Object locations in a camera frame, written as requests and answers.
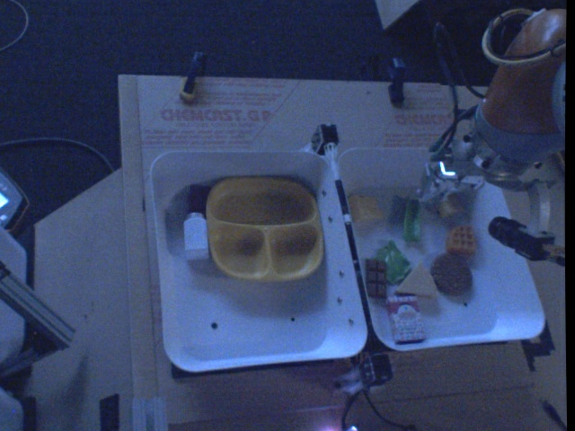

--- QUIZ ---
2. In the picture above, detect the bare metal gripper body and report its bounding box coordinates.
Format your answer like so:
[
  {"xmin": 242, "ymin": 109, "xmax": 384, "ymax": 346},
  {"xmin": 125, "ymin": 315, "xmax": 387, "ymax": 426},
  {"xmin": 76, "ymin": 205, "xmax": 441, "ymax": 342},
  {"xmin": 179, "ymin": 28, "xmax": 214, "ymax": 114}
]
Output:
[{"xmin": 424, "ymin": 149, "xmax": 541, "ymax": 193}]

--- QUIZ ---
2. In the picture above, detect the tan bread piece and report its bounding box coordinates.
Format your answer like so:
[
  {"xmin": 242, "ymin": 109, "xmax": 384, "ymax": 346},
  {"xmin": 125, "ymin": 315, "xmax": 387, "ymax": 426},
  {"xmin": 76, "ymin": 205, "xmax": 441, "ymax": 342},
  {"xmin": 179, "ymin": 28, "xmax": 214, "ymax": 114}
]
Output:
[{"xmin": 438, "ymin": 193, "xmax": 469, "ymax": 218}]

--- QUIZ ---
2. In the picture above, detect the green pea pod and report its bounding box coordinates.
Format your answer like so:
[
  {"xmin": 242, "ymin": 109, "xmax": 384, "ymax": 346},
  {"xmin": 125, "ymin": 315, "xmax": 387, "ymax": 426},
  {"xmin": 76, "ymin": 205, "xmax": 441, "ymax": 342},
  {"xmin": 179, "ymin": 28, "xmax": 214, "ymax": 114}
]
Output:
[{"xmin": 402, "ymin": 198, "xmax": 423, "ymax": 243}]

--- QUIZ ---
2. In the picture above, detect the orange waffle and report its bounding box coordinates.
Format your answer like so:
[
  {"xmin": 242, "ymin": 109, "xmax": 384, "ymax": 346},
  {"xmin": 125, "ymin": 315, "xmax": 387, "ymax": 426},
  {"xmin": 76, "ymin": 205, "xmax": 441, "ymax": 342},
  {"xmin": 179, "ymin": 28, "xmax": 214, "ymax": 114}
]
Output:
[{"xmin": 445, "ymin": 224, "xmax": 478, "ymax": 258}]

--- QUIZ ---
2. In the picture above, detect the yellow square bread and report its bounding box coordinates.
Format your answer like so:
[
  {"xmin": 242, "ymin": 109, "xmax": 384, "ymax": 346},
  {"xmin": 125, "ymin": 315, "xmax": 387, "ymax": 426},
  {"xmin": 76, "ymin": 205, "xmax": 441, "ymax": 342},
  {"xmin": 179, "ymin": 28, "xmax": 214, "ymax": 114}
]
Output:
[{"xmin": 348, "ymin": 194, "xmax": 385, "ymax": 224}]

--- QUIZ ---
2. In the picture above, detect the green lettuce leaf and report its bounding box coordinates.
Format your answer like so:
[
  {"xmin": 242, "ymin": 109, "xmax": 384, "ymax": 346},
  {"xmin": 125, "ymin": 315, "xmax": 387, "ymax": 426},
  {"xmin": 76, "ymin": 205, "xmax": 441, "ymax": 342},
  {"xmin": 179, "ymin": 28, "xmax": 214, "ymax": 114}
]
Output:
[{"xmin": 376, "ymin": 239, "xmax": 412, "ymax": 286}]

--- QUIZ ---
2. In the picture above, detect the brown round biscuit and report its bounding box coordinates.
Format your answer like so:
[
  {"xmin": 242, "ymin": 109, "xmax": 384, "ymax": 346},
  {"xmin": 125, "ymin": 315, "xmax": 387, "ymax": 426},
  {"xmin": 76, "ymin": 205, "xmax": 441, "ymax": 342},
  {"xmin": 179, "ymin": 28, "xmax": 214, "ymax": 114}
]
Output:
[{"xmin": 429, "ymin": 252, "xmax": 474, "ymax": 296}]

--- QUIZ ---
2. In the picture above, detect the thin black and white rod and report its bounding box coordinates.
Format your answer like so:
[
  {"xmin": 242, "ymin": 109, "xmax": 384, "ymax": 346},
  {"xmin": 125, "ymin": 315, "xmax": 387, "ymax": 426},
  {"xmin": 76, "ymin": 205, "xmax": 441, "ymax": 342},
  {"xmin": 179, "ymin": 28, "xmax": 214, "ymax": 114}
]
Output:
[{"xmin": 329, "ymin": 144, "xmax": 375, "ymax": 355}]

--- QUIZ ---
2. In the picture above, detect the pale yellow cheese wedge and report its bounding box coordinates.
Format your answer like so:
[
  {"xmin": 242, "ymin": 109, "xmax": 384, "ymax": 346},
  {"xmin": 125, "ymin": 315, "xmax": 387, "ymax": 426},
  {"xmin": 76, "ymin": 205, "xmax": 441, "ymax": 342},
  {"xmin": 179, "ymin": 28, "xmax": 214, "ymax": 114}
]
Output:
[{"xmin": 394, "ymin": 260, "xmax": 439, "ymax": 300}]

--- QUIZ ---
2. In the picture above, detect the brown chocolate bar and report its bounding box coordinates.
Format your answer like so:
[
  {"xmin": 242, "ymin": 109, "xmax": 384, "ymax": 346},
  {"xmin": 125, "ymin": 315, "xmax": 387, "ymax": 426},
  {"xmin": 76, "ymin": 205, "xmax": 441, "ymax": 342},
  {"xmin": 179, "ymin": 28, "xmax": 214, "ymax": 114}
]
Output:
[{"xmin": 364, "ymin": 258, "xmax": 389, "ymax": 300}]

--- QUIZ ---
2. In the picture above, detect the white plastic tray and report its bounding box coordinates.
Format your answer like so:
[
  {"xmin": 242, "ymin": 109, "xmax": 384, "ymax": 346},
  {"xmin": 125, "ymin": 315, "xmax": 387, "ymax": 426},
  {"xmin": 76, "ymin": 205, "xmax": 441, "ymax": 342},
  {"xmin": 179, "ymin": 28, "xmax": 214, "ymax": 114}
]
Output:
[
  {"xmin": 149, "ymin": 150, "xmax": 368, "ymax": 373},
  {"xmin": 336, "ymin": 146, "xmax": 546, "ymax": 352}
]

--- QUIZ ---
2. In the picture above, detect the red and white carton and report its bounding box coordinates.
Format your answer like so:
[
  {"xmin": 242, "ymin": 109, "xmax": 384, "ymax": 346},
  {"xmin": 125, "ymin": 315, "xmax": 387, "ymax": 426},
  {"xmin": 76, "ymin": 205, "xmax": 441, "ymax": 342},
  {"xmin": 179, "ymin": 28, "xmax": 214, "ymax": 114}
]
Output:
[{"xmin": 385, "ymin": 294, "xmax": 428, "ymax": 345}]

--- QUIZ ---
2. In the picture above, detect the yellow divided plate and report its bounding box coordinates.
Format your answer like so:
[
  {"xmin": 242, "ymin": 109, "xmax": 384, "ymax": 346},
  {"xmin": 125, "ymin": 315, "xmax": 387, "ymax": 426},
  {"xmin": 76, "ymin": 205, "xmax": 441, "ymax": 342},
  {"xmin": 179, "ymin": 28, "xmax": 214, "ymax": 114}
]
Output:
[{"xmin": 205, "ymin": 176, "xmax": 325, "ymax": 283}]

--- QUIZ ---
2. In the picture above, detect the brown cardboard board red print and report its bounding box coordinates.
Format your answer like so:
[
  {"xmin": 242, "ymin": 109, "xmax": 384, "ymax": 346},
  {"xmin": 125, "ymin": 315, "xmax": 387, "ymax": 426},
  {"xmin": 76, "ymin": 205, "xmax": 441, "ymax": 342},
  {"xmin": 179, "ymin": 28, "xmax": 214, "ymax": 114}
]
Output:
[{"xmin": 118, "ymin": 74, "xmax": 567, "ymax": 431}]

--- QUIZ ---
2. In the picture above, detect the white plastic bottle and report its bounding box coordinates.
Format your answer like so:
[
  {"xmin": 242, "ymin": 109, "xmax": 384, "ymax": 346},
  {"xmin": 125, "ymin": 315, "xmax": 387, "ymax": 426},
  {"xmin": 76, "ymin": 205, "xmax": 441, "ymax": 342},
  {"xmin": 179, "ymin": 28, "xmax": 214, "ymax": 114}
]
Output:
[{"xmin": 182, "ymin": 212, "xmax": 210, "ymax": 261}]

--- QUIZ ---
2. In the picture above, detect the black cylinder on white bracket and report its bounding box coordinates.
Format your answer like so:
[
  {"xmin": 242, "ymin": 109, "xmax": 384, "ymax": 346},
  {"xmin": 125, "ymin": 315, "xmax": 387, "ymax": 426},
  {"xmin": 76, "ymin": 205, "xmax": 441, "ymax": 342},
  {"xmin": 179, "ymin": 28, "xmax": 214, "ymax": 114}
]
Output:
[{"xmin": 488, "ymin": 180, "xmax": 566, "ymax": 267}]

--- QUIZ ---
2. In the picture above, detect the black block with thin wires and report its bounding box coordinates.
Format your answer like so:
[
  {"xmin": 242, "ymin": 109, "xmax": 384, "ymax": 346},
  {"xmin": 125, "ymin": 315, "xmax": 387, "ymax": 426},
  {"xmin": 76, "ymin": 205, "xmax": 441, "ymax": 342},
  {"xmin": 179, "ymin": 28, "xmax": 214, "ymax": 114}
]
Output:
[
  {"xmin": 311, "ymin": 123, "xmax": 340, "ymax": 155},
  {"xmin": 358, "ymin": 352, "xmax": 394, "ymax": 388}
]

